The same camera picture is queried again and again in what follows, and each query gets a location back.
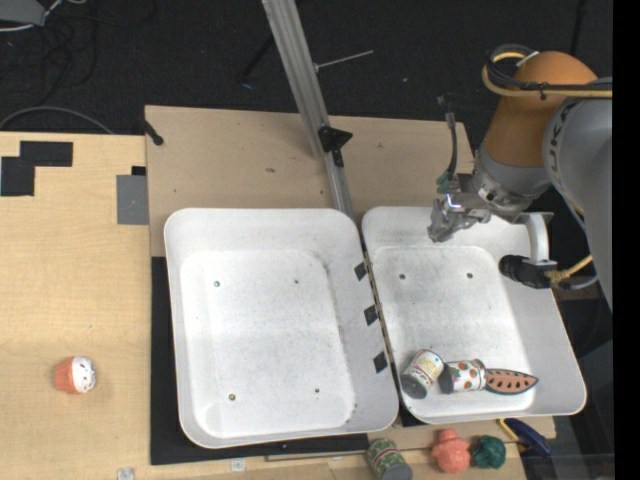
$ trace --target black bracket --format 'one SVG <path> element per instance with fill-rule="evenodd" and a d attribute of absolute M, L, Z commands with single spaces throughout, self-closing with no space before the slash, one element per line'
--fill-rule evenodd
<path fill-rule="evenodd" d="M 333 153 L 333 163 L 338 167 L 344 167 L 344 160 L 340 150 L 353 137 L 353 133 L 336 130 L 330 126 L 323 126 L 318 130 L 318 137 L 320 137 L 320 144 L 322 144 L 324 152 L 331 151 Z"/>

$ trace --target tin can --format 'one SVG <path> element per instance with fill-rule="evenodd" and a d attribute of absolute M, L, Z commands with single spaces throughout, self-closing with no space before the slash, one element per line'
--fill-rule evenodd
<path fill-rule="evenodd" d="M 487 386 L 487 370 L 480 359 L 465 359 L 445 363 L 438 380 L 443 393 L 480 391 Z"/>
<path fill-rule="evenodd" d="M 442 358 L 432 350 L 422 349 L 400 376 L 402 390 L 411 398 L 425 398 L 443 370 Z"/>
<path fill-rule="evenodd" d="M 411 480 L 413 471 L 395 443 L 386 437 L 374 441 L 367 450 L 367 462 L 380 480 Z"/>

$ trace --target wooden table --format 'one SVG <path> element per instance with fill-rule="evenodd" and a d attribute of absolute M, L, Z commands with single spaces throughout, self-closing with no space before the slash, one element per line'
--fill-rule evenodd
<path fill-rule="evenodd" d="M 176 114 L 181 114 L 183 119 L 177 119 Z M 236 128 L 251 130 L 251 126 L 258 126 L 264 130 L 262 139 L 271 136 L 281 140 L 282 134 L 274 135 L 274 130 L 289 129 L 287 133 L 293 135 L 302 130 L 295 116 L 287 114 L 194 109 L 188 112 L 154 107 L 147 110 L 147 117 L 167 140 L 166 150 L 162 153 L 173 154 L 175 163 L 163 161 L 171 165 L 181 162 L 177 149 L 171 149 L 179 143 L 176 137 L 197 142 L 198 133 L 211 131 L 212 122 L 226 123 L 224 126 L 230 133 Z M 265 123 L 270 127 L 260 126 Z M 400 167 L 408 167 L 407 173 L 396 173 L 402 180 L 411 179 L 415 173 L 414 162 L 424 165 L 424 159 L 407 158 L 405 165 L 399 166 L 397 159 L 401 158 L 402 151 L 397 147 L 399 144 L 419 151 L 425 145 L 414 142 L 426 141 L 427 147 L 430 140 L 431 146 L 437 142 L 441 145 L 441 153 L 434 165 L 444 163 L 446 166 L 448 163 L 448 130 L 443 123 L 335 118 L 332 124 L 350 131 L 364 129 L 367 133 L 367 140 L 362 141 L 360 147 L 369 150 L 361 157 L 361 160 L 368 160 L 358 161 L 355 138 L 353 146 L 349 144 L 344 150 L 354 207 L 359 214 L 366 207 L 393 200 L 392 186 L 387 184 L 388 190 L 376 194 L 376 184 L 367 181 L 367 178 L 381 177 L 379 165 L 386 165 L 385 169 L 394 173 Z M 462 162 L 470 162 L 462 128 L 459 135 L 463 141 L 460 144 Z M 238 134 L 234 136 L 235 142 L 228 137 L 216 138 L 219 139 L 215 142 L 217 155 L 243 147 L 239 146 Z M 434 142 L 434 136 L 439 137 L 438 141 Z M 242 166 L 260 165 L 261 172 L 256 171 L 253 177 L 245 175 L 245 189 L 264 179 L 270 180 L 269 176 L 297 172 L 300 179 L 306 179 L 304 183 L 296 185 L 292 179 L 282 181 L 292 194 L 289 205 L 298 204 L 301 197 L 298 189 L 308 184 L 313 188 L 313 197 L 316 189 L 317 195 L 323 196 L 318 206 L 331 206 L 330 196 L 324 197 L 328 193 L 324 192 L 323 172 L 318 168 L 311 171 L 312 176 L 308 175 L 310 171 L 305 170 L 305 166 L 311 166 L 315 160 L 305 156 L 304 137 L 298 139 L 300 147 L 295 151 L 287 149 L 290 153 L 287 159 L 277 155 L 271 158 L 264 151 L 260 155 L 254 148 L 247 160 L 236 151 L 235 156 L 225 156 L 223 171 L 226 176 L 241 177 Z M 192 176 L 220 174 L 220 169 L 207 173 L 205 158 L 204 171 L 192 170 L 190 176 L 182 174 L 183 185 L 163 184 L 155 177 L 160 173 L 159 160 L 155 158 L 154 163 L 148 162 L 147 147 L 155 146 L 142 136 L 0 133 L 0 156 L 18 156 L 20 141 L 34 140 L 73 142 L 73 166 L 37 167 L 33 197 L 0 197 L 0 377 L 3 380 L 0 386 L 0 477 L 113 480 L 117 478 L 119 468 L 131 467 L 136 479 L 158 480 L 374 478 L 361 453 L 342 457 L 247 458 L 243 473 L 232 473 L 230 460 L 151 466 L 150 257 L 154 250 L 156 255 L 162 254 L 162 244 L 157 232 L 154 234 L 162 220 L 158 215 L 181 202 L 177 198 L 164 199 L 162 208 L 154 207 L 150 226 L 120 225 L 117 221 L 116 176 L 130 174 L 132 166 L 149 165 L 149 198 L 153 206 L 156 196 L 165 198 L 167 193 L 177 194 L 173 190 L 188 186 L 193 182 Z M 379 158 L 382 164 L 377 164 L 373 155 L 380 156 L 385 152 L 387 157 Z M 150 153 L 149 158 L 156 153 L 161 154 L 161 150 Z M 301 160 L 294 161 L 290 158 L 293 156 L 299 156 Z M 278 158 L 280 163 L 273 163 Z M 427 184 L 430 178 L 437 177 L 440 172 L 427 173 L 425 180 L 422 174 L 418 175 L 419 182 L 424 182 L 425 192 L 431 187 Z M 202 178 L 199 182 L 215 193 L 218 186 L 212 181 L 215 179 L 218 178 Z M 413 191 L 416 194 L 415 197 L 407 195 L 400 201 L 406 204 L 424 204 L 425 197 L 429 197 L 429 194 L 418 194 L 407 186 L 396 188 L 399 193 Z M 271 205 L 267 197 L 270 193 L 263 191 L 262 206 Z M 200 194 L 198 197 L 206 202 L 211 196 Z M 255 200 L 250 191 L 243 194 L 242 187 L 238 186 L 227 197 L 220 206 L 243 206 L 247 201 Z M 273 197 L 278 198 L 282 206 L 287 205 L 281 194 L 273 193 Z M 97 368 L 97 385 L 86 395 L 67 395 L 56 390 L 53 382 L 55 366 L 76 354 L 92 358 Z M 555 436 L 552 418 L 529 418 L 527 422 L 547 437 Z M 508 441 L 495 421 L 462 423 L 454 427 L 467 439 L 493 434 Z M 428 453 L 438 430 L 437 426 L 403 428 L 398 422 L 370 437 L 392 437 L 411 464 L 414 478 L 438 478 L 443 473 Z M 524 479 L 515 444 L 508 443 L 507 451 L 507 463 L 500 470 L 473 467 L 456 478 Z"/>

